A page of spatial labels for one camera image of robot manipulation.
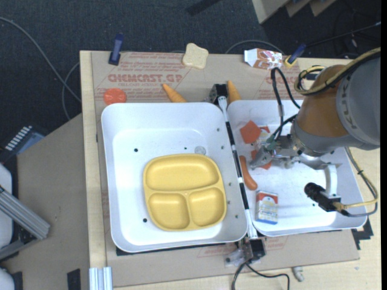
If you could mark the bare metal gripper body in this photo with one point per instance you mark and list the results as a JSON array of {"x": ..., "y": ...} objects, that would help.
[{"x": 285, "y": 150}]

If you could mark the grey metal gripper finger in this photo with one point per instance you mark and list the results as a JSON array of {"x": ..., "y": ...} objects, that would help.
[{"x": 262, "y": 158}]

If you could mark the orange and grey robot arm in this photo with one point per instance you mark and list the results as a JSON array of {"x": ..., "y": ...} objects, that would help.
[{"x": 323, "y": 116}]

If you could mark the orange flat piece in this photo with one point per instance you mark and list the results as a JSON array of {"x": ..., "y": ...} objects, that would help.
[{"x": 255, "y": 154}]

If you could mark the orange sausage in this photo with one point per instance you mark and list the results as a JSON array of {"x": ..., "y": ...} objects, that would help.
[{"x": 248, "y": 177}]

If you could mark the orange cube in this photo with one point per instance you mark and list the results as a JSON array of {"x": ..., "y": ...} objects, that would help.
[{"x": 249, "y": 131}]

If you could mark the thin black and white rod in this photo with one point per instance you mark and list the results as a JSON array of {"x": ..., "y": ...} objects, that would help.
[{"x": 232, "y": 143}]

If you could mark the white plastic tray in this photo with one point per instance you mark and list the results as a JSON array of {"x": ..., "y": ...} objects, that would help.
[
  {"x": 130, "y": 131},
  {"x": 296, "y": 192}
]

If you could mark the white orange and blue carton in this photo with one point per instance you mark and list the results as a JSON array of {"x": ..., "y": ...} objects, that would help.
[{"x": 266, "y": 207}]

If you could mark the small grey disc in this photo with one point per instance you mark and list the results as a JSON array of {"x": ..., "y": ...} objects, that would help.
[{"x": 200, "y": 150}]

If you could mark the orange carrot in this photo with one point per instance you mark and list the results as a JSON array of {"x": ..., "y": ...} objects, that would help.
[
  {"x": 233, "y": 92},
  {"x": 174, "y": 96}
]

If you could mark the yellow divided plate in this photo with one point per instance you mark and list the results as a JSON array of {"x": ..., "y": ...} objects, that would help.
[{"x": 181, "y": 192}]

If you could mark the beige bread slice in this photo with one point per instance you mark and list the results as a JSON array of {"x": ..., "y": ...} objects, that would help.
[{"x": 195, "y": 56}]

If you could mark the brown cardboard board red print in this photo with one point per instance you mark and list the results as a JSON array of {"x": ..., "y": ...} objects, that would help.
[{"x": 145, "y": 77}]

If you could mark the orange round biscuit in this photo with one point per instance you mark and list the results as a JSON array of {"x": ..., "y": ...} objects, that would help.
[{"x": 115, "y": 96}]

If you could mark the black cylinder on white bracket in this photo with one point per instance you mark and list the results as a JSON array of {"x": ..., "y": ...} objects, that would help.
[{"x": 320, "y": 195}]

